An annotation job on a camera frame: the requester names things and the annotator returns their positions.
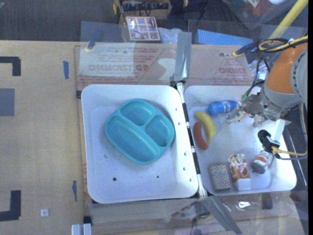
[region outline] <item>toy banana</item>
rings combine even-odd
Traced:
[[[216,126],[213,119],[210,117],[209,114],[202,111],[196,111],[195,114],[196,117],[204,124],[204,128],[207,133],[207,142],[211,143],[212,138],[216,134]]]

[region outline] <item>can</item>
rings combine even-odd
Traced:
[[[256,173],[263,174],[270,167],[274,159],[273,154],[267,151],[260,151],[258,156],[254,159],[252,163],[252,169]]]

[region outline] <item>blue bottle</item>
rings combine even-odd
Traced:
[[[210,115],[231,112],[240,102],[226,100],[209,104],[208,110]]]

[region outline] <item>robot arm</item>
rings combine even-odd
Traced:
[[[247,98],[244,111],[256,117],[257,126],[280,119],[299,103],[308,110],[308,43],[281,52],[260,93]]]

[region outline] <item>small square sticker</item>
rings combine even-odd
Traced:
[[[49,216],[49,209],[41,209],[40,210],[41,217],[48,217]]]

